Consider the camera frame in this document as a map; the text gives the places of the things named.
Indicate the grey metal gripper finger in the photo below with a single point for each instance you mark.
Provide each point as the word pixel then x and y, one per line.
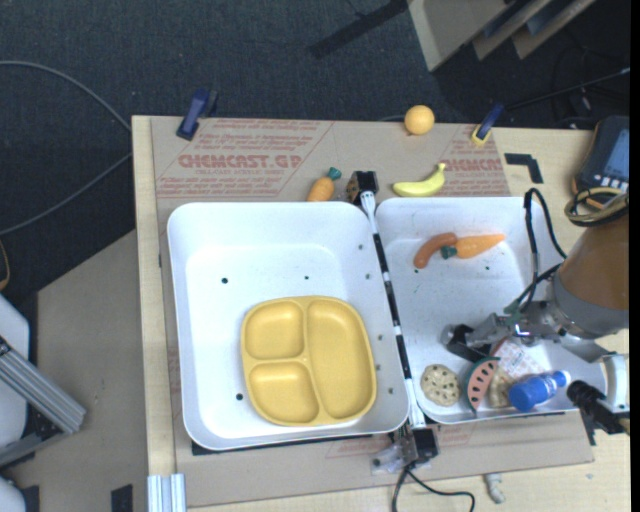
pixel 484 331

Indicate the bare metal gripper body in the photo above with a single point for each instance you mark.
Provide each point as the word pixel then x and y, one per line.
pixel 537 320

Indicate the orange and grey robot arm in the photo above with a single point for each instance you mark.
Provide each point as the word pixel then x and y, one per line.
pixel 595 270

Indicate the black box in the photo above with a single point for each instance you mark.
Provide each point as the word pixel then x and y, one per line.
pixel 462 345

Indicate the white plastic tray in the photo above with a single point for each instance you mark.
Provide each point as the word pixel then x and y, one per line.
pixel 465 300
pixel 280 250

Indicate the white packet with red print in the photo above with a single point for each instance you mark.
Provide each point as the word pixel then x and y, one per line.
pixel 520 362

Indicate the watermelon slice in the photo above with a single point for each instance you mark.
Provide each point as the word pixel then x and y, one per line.
pixel 481 382

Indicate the beige bread piece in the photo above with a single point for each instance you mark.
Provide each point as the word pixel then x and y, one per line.
pixel 498 392

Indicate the beige chocolate chip cookie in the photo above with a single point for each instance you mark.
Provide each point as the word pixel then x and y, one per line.
pixel 440 385

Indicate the clear bottle with blue cap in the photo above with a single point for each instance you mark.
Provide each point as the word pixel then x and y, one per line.
pixel 535 391

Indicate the long orange carrot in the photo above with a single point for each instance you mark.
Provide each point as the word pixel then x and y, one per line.
pixel 477 246

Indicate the orange sausage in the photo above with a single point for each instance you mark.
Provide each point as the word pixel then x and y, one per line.
pixel 430 249

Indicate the thin black and white rod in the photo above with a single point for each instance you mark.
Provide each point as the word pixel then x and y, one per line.
pixel 389 290

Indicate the yellow divided plate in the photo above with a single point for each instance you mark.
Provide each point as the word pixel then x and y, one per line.
pixel 330 350

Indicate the yellow banana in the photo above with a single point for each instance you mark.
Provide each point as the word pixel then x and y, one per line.
pixel 417 188

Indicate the small orange carrot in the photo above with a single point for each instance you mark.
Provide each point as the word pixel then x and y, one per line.
pixel 321 190

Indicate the orange ball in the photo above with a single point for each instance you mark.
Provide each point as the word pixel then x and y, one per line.
pixel 419 120

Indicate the brown cardboard board red print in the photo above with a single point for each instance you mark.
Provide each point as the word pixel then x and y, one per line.
pixel 280 150

